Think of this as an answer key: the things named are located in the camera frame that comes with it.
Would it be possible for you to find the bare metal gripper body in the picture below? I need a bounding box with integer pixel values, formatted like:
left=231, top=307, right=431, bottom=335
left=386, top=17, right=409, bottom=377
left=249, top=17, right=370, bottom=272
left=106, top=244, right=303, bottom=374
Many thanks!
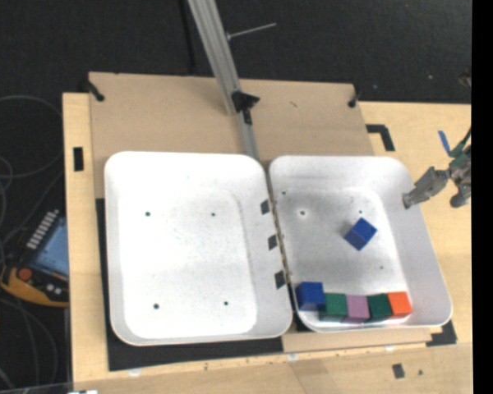
left=448, top=153, right=472, bottom=191

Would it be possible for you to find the blue cube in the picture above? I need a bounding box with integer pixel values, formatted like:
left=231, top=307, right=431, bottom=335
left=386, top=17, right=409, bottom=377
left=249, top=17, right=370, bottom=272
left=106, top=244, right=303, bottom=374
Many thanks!
left=343, top=217, right=378, bottom=252
left=294, top=281, right=326, bottom=312

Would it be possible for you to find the orange cube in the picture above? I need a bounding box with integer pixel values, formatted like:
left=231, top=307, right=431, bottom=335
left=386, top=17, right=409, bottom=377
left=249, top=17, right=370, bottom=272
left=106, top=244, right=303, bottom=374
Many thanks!
left=387, top=291, right=414, bottom=318

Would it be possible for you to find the white plastic tray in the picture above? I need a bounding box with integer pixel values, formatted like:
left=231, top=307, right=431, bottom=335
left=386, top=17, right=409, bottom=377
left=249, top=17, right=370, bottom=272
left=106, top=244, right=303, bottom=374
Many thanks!
left=268, top=154, right=454, bottom=334
left=104, top=150, right=293, bottom=346

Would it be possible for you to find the green cube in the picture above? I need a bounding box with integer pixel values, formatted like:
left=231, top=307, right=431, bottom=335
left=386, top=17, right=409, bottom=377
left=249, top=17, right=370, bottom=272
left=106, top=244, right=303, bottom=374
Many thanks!
left=318, top=292, right=349, bottom=322
left=366, top=293, right=393, bottom=322

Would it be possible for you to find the purple cube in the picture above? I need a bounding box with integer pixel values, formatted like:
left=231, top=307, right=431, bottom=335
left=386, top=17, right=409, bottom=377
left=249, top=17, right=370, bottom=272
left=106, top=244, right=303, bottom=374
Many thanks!
left=344, top=294, right=371, bottom=323

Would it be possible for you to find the thin black and white rod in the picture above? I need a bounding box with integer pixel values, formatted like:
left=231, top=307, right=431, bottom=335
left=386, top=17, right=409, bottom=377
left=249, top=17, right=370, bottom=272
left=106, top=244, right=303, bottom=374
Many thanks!
left=265, top=163, right=293, bottom=290

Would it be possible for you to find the pale brown flat board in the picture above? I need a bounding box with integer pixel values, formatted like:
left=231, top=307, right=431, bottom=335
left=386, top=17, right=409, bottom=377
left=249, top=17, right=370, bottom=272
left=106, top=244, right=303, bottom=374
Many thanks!
left=88, top=71, right=435, bottom=353

